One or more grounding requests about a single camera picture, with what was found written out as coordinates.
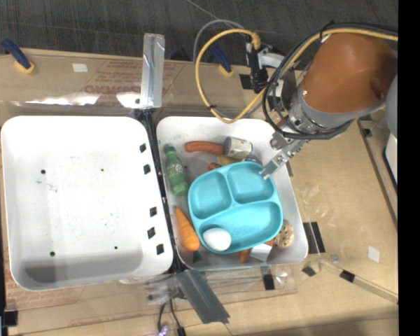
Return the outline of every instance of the gray carpet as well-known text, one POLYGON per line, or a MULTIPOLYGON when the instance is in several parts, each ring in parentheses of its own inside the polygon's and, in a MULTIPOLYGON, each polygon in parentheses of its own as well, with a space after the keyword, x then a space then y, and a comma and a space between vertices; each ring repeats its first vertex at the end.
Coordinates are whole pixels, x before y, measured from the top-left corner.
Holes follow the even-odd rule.
MULTIPOLYGON (((398 27, 398 0, 0 0, 0 42, 140 57, 152 32, 165 36, 166 58, 180 49, 192 58, 196 34, 215 19, 238 22, 286 53, 331 20, 398 27)), ((219 46, 233 64, 244 63, 239 38, 219 46)))

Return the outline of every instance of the cookie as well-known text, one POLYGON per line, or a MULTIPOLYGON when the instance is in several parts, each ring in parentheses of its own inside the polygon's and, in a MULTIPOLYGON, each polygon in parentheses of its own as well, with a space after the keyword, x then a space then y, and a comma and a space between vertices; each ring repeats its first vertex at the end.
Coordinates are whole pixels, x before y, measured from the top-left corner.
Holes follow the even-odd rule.
POLYGON ((283 221, 280 232, 274 238, 274 246, 278 249, 286 249, 294 242, 293 226, 286 220, 283 221))

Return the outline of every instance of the yellow cable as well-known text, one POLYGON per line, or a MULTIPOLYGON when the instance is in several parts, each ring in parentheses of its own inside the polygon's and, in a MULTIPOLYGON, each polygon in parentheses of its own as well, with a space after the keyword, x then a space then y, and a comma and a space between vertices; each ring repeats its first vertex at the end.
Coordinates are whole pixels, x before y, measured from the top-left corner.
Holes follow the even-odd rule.
POLYGON ((200 62, 202 59, 203 54, 205 53, 205 51, 207 50, 207 48, 209 48, 209 46, 215 42, 216 40, 218 40, 219 38, 228 35, 228 34, 247 34, 249 36, 252 37, 252 43, 254 48, 257 50, 260 48, 261 44, 260 44, 260 37, 258 36, 257 33, 249 31, 249 30, 245 30, 245 29, 230 29, 230 30, 225 30, 223 32, 220 32, 219 34, 215 35, 214 37, 210 38, 210 40, 207 41, 207 43, 202 47, 202 49, 199 52, 199 55, 196 58, 196 62, 195 62, 195 77, 196 77, 196 85, 197 85, 197 90, 199 91, 199 94, 201 95, 202 101, 204 101, 205 105, 207 107, 210 108, 210 112, 217 118, 219 119, 221 122, 224 123, 233 123, 233 122, 237 122, 240 118, 243 118, 244 115, 246 115, 246 113, 249 111, 249 109, 251 109, 256 102, 261 98, 263 92, 265 89, 261 90, 260 93, 258 93, 255 98, 252 100, 251 103, 249 103, 246 108, 241 111, 241 113, 236 116, 235 118, 228 120, 225 119, 224 117, 222 117, 221 115, 218 114, 218 112, 216 112, 216 110, 211 107, 209 101, 207 101, 207 98, 205 97, 204 91, 202 90, 202 86, 201 86, 201 81, 200 81, 200 77, 199 77, 199 66, 200 66, 200 62))
MULTIPOLYGON (((362 35, 368 35, 372 37, 377 37, 379 39, 385 39, 385 40, 392 40, 392 41, 398 41, 397 36, 388 35, 388 34, 382 34, 375 31, 369 31, 369 30, 362 30, 362 29, 349 29, 349 28, 339 28, 339 29, 333 29, 329 31, 324 31, 322 33, 322 36, 327 36, 331 34, 341 34, 341 33, 348 33, 348 34, 362 34, 362 35)), ((309 45, 311 45, 315 40, 320 38, 320 34, 315 34, 312 37, 308 39, 308 41, 297 51, 295 56, 288 62, 286 67, 283 68, 283 71, 287 71, 288 68, 296 61, 299 56, 308 48, 309 45)))

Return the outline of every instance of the carrot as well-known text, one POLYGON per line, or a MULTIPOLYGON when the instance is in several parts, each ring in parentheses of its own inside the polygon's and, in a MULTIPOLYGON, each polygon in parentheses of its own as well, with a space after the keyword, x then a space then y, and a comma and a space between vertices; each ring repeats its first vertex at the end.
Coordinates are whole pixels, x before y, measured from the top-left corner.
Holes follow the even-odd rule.
POLYGON ((200 247, 199 237, 185 214, 176 207, 176 218, 182 245, 188 251, 197 251, 200 247))
POLYGON ((244 263, 246 262, 247 255, 249 254, 249 252, 250 252, 251 250, 252 250, 252 249, 251 249, 251 248, 249 248, 249 249, 241 250, 241 251, 239 251, 239 252, 238 252, 238 259, 239 259, 239 262, 240 262, 241 264, 244 264, 244 263))
POLYGON ((220 165, 218 163, 212 162, 207 166, 208 171, 212 171, 213 169, 219 168, 220 165))

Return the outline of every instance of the egg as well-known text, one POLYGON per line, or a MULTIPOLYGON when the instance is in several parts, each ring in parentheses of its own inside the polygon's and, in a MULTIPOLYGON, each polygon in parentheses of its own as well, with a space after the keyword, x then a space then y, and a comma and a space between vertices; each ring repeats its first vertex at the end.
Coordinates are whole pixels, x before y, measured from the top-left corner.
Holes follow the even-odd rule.
POLYGON ((229 232, 221 227, 213 227, 206 230, 202 233, 202 238, 214 251, 227 250, 232 243, 232 237, 229 232))

